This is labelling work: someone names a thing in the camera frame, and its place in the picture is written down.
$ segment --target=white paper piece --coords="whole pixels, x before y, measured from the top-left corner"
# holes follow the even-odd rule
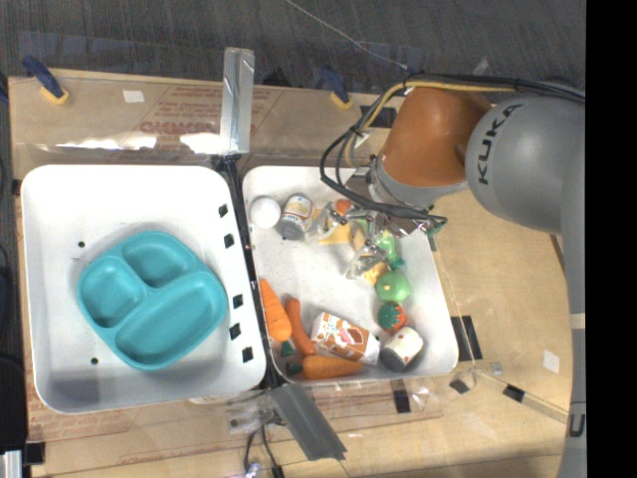
[[[544,368],[549,369],[555,373],[559,373],[559,357],[555,354],[544,351],[544,359],[542,360],[542,364]]]
[[[143,103],[145,101],[142,91],[123,91],[123,100],[127,103]]]

